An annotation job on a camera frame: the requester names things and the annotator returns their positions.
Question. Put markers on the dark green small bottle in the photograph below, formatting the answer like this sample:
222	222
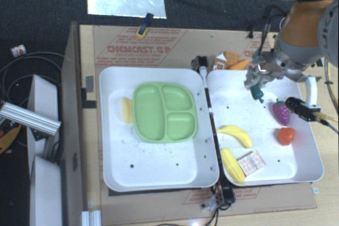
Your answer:
257	93

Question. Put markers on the white plastic tray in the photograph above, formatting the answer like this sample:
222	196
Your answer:
159	161
267	140

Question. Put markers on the white packet with orange print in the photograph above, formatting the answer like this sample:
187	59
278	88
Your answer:
251	163

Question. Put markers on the brown cardboard board red print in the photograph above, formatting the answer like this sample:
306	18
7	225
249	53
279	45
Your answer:
148	47

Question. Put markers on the black cylinder on white bracket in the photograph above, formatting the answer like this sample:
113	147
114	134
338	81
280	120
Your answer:
299	107

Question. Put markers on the green divided plate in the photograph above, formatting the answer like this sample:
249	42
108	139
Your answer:
164	112

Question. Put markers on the purple grapes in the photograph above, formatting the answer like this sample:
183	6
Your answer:
281	112

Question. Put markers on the short yellow corn cob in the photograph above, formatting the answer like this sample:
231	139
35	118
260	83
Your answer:
127	111

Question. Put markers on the thin black and white rod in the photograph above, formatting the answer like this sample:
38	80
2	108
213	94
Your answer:
209	103

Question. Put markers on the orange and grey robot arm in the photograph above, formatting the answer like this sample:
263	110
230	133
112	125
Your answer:
300	26

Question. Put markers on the orange bell pepper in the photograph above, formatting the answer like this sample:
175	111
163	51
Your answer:
286	136

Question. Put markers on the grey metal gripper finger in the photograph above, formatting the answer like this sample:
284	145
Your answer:
250	79
265	81

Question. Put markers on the tan waffle biscuit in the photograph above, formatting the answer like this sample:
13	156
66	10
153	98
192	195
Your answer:
231	57

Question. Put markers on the orange carrot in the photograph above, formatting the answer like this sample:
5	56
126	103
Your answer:
239	64

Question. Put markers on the orange and white carton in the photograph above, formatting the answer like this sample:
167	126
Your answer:
219	63

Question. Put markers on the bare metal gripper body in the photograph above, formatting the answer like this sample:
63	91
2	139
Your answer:
278	67

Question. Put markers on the yellow banana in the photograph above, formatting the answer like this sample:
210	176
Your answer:
237	133

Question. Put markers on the orange and white small can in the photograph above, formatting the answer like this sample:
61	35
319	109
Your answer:
18	50

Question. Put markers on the long yellow corn cob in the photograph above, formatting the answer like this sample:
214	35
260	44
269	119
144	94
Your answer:
232	165

